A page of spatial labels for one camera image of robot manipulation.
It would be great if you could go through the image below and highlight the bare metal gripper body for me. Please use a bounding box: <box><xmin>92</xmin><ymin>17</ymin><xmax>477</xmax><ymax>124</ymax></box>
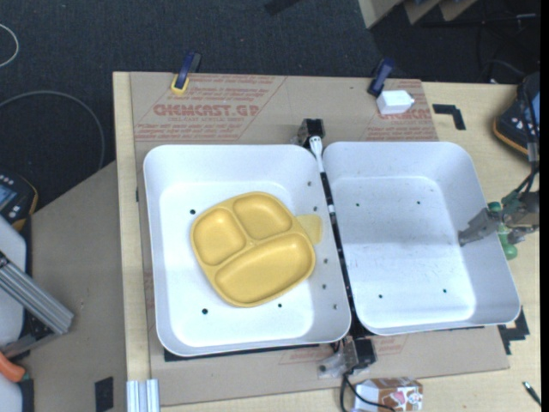
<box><xmin>499</xmin><ymin>191</ymin><xmax>540</xmax><ymax>233</ymax></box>

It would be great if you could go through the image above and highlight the white plastic tray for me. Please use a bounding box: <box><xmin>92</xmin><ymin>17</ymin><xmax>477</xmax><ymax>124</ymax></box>
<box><xmin>321</xmin><ymin>141</ymin><xmax>522</xmax><ymax>336</ymax></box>
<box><xmin>142</xmin><ymin>143</ymin><xmax>353</xmax><ymax>357</ymax></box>

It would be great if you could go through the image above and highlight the thin black and white rod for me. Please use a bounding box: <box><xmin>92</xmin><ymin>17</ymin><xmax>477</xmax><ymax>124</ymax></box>
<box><xmin>309</xmin><ymin>136</ymin><xmax>358</xmax><ymax>339</ymax></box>

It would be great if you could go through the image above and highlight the black pen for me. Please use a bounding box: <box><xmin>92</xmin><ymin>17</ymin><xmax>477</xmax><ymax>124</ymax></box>
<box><xmin>522</xmin><ymin>381</ymin><xmax>541</xmax><ymax>405</ymax></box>

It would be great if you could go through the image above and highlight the brown and white carton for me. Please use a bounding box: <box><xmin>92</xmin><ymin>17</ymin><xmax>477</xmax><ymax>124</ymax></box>
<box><xmin>353</xmin><ymin>377</ymin><xmax>424</xmax><ymax>412</ymax></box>

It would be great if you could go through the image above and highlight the yellow divided plate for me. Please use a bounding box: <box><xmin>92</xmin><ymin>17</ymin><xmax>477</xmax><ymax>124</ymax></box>
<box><xmin>190</xmin><ymin>191</ymin><xmax>317</xmax><ymax>309</ymax></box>

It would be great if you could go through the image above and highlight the brown cardboard board red print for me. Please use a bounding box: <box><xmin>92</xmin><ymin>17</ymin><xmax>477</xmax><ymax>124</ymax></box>
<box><xmin>128</xmin><ymin>71</ymin><xmax>511</xmax><ymax>407</ymax></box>

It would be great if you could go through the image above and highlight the black block with thin wires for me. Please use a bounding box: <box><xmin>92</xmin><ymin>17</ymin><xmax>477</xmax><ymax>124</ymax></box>
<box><xmin>317</xmin><ymin>336</ymin><xmax>378</xmax><ymax>379</ymax></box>
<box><xmin>290</xmin><ymin>118</ymin><xmax>326</xmax><ymax>146</ymax></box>

